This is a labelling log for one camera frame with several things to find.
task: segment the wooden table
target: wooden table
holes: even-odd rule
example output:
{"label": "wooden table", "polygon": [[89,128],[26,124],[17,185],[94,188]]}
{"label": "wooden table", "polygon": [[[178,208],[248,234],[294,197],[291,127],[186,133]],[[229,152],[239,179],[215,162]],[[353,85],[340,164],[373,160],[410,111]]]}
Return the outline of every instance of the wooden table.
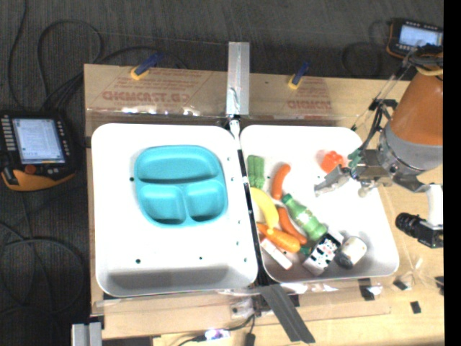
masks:
{"label": "wooden table", "polygon": [[[215,73],[225,88],[225,74]],[[287,101],[286,76],[251,75],[259,86],[269,85],[272,98]],[[315,79],[323,86],[321,102],[331,101],[331,119],[335,124],[350,127],[354,116],[368,106],[385,81],[361,79]],[[401,81],[389,93],[389,98],[399,100],[408,82]],[[87,108],[92,100],[86,93]],[[117,119],[107,114],[87,111],[87,136],[98,125]],[[87,153],[89,186],[89,233],[91,257],[91,303],[95,316],[104,315],[104,340],[155,336],[153,345],[175,346],[188,337],[197,335],[208,327],[228,327],[241,320],[234,319],[228,296],[201,293],[194,296],[147,296],[128,300],[104,300],[102,289],[94,274],[94,212],[92,191],[91,150]],[[443,183],[442,166],[421,175],[422,182]],[[443,249],[430,249],[395,227],[395,217],[402,212],[427,217],[425,194],[414,194],[400,186],[380,187],[382,203],[390,222],[400,255],[400,267],[391,278],[374,280],[382,288],[375,301],[361,298],[358,287],[345,286],[335,293],[308,293],[300,297],[299,312],[318,345],[443,345],[444,296],[435,277],[444,275]],[[401,290],[392,284],[395,278],[410,286]],[[415,314],[411,303],[418,302],[421,312]],[[249,326],[232,333],[232,337],[214,341],[214,345],[243,345]],[[293,345],[274,315],[256,319],[253,333],[256,345]]]}

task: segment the toy banana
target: toy banana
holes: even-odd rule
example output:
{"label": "toy banana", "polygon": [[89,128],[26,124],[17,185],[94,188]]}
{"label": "toy banana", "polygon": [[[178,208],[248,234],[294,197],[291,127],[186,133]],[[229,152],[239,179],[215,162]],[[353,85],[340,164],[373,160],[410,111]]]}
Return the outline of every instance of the toy banana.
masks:
{"label": "toy banana", "polygon": [[250,187],[251,197],[261,209],[264,220],[269,227],[269,234],[272,234],[274,226],[279,223],[279,212],[272,202],[272,199],[263,190],[256,187]]}

